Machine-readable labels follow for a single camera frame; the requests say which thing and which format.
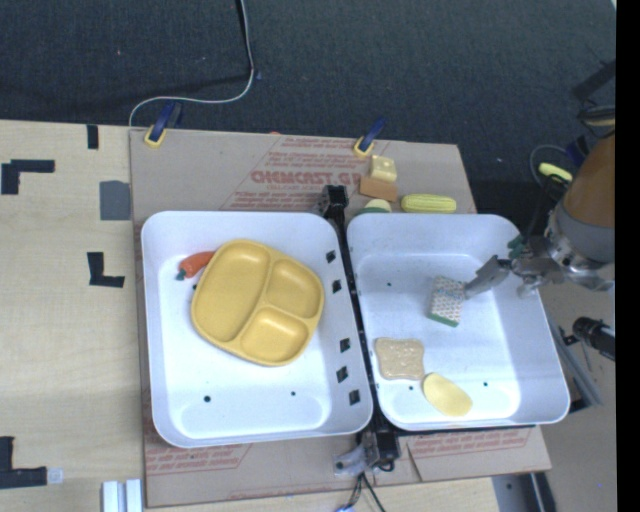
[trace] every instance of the toy carrot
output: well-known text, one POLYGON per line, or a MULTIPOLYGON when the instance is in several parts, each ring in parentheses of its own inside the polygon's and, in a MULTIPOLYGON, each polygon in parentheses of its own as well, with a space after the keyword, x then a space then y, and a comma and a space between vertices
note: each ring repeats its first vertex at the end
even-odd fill
POLYGON ((187 256, 178 265, 179 272, 176 279, 182 281, 185 277, 195 276, 200 270, 207 266, 214 254, 215 251, 204 251, 187 256))

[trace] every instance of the cardboard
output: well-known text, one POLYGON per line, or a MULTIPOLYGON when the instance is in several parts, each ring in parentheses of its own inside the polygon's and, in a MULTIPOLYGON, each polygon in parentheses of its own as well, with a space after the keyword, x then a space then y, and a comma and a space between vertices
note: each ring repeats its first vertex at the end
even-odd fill
MULTIPOLYGON (((156 433, 146 368, 146 321, 140 229, 164 210, 309 211, 326 184, 342 184, 347 220, 370 200, 357 193, 369 159, 353 155, 353 141, 267 134, 172 130, 151 149, 145 131, 130 132, 136 249, 147 506, 187 505, 245 498, 350 490, 336 476, 333 457, 355 447, 355 436, 181 449, 156 433)), ((398 193, 456 199, 459 213, 475 213, 456 146, 377 141, 374 151, 396 163, 398 193)), ((397 204, 394 211, 400 211, 397 204)), ((400 438, 402 456, 374 485, 401 485, 550 468, 539 427, 434 433, 400 438)))

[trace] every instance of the dark background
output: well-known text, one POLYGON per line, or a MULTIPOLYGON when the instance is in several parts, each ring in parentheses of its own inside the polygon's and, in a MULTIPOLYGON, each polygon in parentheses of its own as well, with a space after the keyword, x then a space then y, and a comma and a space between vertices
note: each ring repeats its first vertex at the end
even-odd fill
MULTIPOLYGON (((149 97, 224 99, 248 78, 236 0, 3 4, 3 119, 126 125, 149 97)), ((611 0, 246 7, 259 79, 237 102, 186 104, 182 128, 356 138, 384 116, 381 138, 457 144, 478 210, 522 229, 539 194, 532 150, 581 136, 592 145, 578 113, 615 104, 611 0)), ((536 158, 574 170, 560 152, 536 158)))

